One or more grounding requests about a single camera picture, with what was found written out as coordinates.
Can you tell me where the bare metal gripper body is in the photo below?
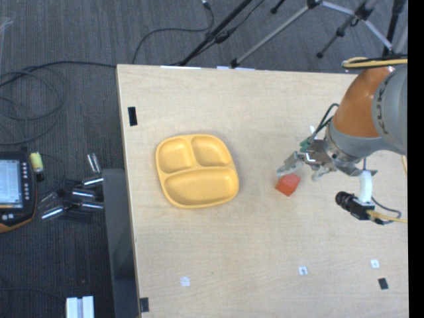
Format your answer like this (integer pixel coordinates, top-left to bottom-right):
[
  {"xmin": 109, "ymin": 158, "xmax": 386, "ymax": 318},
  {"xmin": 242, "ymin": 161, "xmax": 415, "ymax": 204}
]
[{"xmin": 299, "ymin": 138, "xmax": 378, "ymax": 177}]

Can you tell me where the yellow divided plate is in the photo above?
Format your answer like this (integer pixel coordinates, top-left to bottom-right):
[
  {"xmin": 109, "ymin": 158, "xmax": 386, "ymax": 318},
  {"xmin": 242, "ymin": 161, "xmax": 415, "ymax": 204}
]
[{"xmin": 155, "ymin": 133, "xmax": 240, "ymax": 209}]

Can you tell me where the black cylinder on white bracket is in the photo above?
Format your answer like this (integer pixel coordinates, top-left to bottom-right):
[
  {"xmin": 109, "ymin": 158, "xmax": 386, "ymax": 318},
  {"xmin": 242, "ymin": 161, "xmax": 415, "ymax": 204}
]
[{"xmin": 335, "ymin": 170, "xmax": 377, "ymax": 221}]

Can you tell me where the orange cube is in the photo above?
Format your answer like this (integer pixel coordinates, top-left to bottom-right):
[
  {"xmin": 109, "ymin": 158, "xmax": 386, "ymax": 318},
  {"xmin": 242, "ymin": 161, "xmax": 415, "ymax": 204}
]
[{"xmin": 275, "ymin": 173, "xmax": 301, "ymax": 197}]

